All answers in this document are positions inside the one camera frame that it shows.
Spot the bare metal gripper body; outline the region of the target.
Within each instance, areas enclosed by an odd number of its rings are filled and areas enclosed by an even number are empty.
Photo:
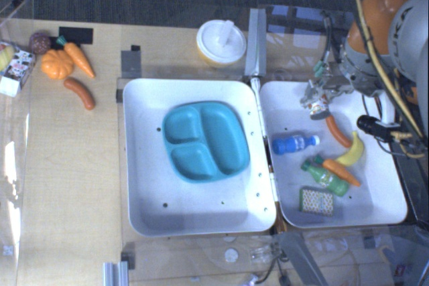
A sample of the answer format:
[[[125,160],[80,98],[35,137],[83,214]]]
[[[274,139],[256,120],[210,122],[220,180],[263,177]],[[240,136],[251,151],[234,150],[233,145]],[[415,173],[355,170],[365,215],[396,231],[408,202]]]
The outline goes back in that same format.
[[[326,67],[317,85],[327,96],[340,96],[354,91],[350,81],[343,76],[338,66]]]

